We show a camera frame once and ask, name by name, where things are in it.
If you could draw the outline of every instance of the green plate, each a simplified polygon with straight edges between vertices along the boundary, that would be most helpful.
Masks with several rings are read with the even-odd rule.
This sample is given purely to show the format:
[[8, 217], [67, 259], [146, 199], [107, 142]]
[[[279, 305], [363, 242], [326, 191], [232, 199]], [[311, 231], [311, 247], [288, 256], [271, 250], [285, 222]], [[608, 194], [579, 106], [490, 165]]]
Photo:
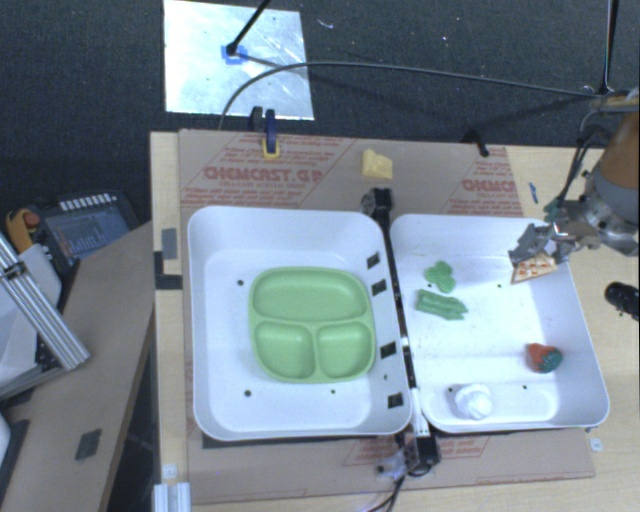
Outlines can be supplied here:
[[281, 267], [251, 286], [253, 353], [269, 375], [287, 382], [338, 382], [368, 372], [375, 358], [369, 295], [348, 272]]

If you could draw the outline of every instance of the dark floor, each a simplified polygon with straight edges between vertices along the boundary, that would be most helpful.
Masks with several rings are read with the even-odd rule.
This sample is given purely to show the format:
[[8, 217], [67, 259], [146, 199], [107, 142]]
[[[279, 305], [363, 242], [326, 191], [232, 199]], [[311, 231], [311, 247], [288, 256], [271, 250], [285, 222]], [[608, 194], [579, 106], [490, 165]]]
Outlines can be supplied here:
[[[271, 8], [301, 13], [310, 61], [383, 62], [579, 92], [602, 81], [605, 0], [274, 0]], [[640, 3], [620, 2], [614, 89], [638, 84], [639, 27]], [[149, 132], [217, 122], [165, 112], [163, 76], [161, 0], [2, 2], [0, 214], [35, 197], [110, 188], [148, 220]], [[316, 120], [281, 122], [281, 131], [457, 142], [473, 128], [487, 143], [572, 146], [587, 108], [585, 98], [399, 72], [322, 68], [310, 78]], [[114, 497], [113, 510], [145, 507], [134, 503], [148, 491], [148, 389], [119, 480], [138, 483]]]

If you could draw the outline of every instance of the electronic device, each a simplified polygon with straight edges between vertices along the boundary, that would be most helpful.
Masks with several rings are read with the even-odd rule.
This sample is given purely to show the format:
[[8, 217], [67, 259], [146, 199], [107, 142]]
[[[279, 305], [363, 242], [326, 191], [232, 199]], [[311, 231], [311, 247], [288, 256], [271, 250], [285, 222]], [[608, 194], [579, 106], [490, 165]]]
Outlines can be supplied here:
[[18, 253], [42, 245], [60, 276], [138, 224], [125, 196], [114, 190], [64, 195], [52, 204], [10, 212], [6, 219]]

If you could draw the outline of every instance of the white tray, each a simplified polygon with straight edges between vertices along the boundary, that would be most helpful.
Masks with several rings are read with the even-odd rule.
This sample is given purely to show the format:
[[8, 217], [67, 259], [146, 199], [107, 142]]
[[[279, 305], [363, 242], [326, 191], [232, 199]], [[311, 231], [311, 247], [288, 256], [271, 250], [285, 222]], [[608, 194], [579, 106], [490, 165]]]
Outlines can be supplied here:
[[[513, 249], [534, 219], [404, 215], [392, 225], [421, 407], [446, 432], [527, 430], [601, 423], [609, 398], [591, 344], [569, 266], [551, 275], [510, 284]], [[415, 308], [427, 288], [424, 271], [443, 260], [457, 286], [450, 294], [469, 310], [447, 321]], [[542, 343], [564, 355], [552, 373], [533, 372], [526, 345]], [[464, 418], [455, 392], [484, 384], [493, 411], [483, 420]]]
[[[411, 414], [384, 239], [359, 213], [214, 206], [189, 221], [195, 417], [222, 440], [397, 432]], [[380, 262], [368, 268], [367, 259]], [[292, 384], [266, 374], [251, 347], [248, 298], [263, 271], [318, 266], [352, 273], [365, 285], [376, 359], [365, 375], [329, 384]], [[371, 286], [386, 280], [387, 290]], [[396, 354], [379, 348], [396, 343]], [[389, 407], [389, 396], [402, 405]]]

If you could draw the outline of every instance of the wooden table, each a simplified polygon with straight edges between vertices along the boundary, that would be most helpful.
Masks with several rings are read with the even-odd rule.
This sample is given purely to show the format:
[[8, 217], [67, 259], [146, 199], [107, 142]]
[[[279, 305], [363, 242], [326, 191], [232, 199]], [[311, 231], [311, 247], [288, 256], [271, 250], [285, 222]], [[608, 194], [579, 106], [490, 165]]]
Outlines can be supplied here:
[[[535, 184], [539, 197], [555, 197], [564, 184], [573, 150], [508, 147], [507, 153], [524, 215], [542, 218], [544, 200], [541, 204], [533, 201], [529, 183]], [[151, 154], [154, 250], [158, 251], [162, 248], [162, 230], [180, 226], [178, 135], [152, 134]], [[590, 152], [585, 166], [590, 168], [598, 157], [598, 151]], [[166, 274], [182, 272], [179, 251], [176, 256], [165, 261]], [[612, 281], [637, 286], [638, 260], [625, 258], [604, 247], [573, 254], [571, 268], [611, 400], [608, 419], [589, 434], [590, 438], [598, 438], [603, 446], [602, 451], [593, 453], [597, 476], [594, 479], [406, 491], [400, 493], [395, 510], [595, 512], [631, 510], [640, 503], [640, 487], [637, 485], [640, 481], [638, 322], [628, 316], [620, 317], [603, 297], [605, 288]], [[175, 474], [164, 475], [163, 482], [171, 484], [187, 479], [181, 291], [159, 291], [156, 313], [160, 461], [175, 464], [175, 467], [165, 468], [175, 469]], [[353, 494], [194, 506], [193, 510], [355, 511], [367, 510], [385, 497], [383, 494]]]

